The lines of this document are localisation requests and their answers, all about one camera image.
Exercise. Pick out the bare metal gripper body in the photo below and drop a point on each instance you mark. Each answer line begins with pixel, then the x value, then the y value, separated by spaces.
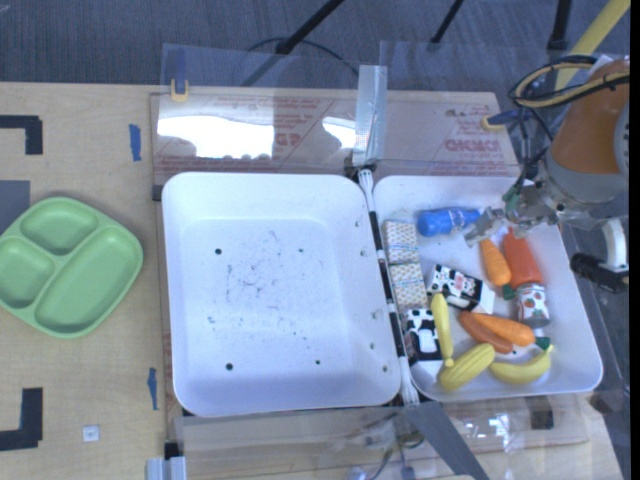
pixel 536 207

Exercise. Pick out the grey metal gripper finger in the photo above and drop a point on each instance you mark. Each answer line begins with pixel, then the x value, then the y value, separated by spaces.
pixel 519 229
pixel 481 230

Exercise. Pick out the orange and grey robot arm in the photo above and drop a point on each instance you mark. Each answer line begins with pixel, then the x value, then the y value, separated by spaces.
pixel 585 138

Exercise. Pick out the orange bottle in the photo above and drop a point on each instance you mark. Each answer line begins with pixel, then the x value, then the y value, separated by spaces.
pixel 522 263

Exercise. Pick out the orange carrot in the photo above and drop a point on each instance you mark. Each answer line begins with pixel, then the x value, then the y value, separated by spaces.
pixel 507 329
pixel 495 265

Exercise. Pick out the blue bottle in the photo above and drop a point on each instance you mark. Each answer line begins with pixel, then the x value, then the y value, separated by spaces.
pixel 440 221

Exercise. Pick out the cow print carton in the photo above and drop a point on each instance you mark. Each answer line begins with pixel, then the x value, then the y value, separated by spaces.
pixel 457 284
pixel 421 335

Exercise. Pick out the white can with orange print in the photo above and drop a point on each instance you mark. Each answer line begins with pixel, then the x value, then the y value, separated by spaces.
pixel 532 305

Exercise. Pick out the yellow banana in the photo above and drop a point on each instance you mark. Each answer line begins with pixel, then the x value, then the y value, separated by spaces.
pixel 442 323
pixel 522 370

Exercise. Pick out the orange sausage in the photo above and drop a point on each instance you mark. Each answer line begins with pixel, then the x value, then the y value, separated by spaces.
pixel 482 336

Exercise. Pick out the brown cardboard board red print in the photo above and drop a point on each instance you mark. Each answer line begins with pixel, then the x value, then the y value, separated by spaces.
pixel 415 138

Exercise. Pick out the white plastic tray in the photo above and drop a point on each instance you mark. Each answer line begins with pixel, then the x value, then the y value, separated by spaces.
pixel 280 293
pixel 565 358

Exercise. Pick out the yellow corn cob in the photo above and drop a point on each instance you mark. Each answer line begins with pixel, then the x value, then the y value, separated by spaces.
pixel 467 367

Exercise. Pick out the green divided plate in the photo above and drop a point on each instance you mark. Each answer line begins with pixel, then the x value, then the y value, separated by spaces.
pixel 75 273

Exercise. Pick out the black cylinder on white bracket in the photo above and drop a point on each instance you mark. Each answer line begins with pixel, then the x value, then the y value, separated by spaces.
pixel 597 268

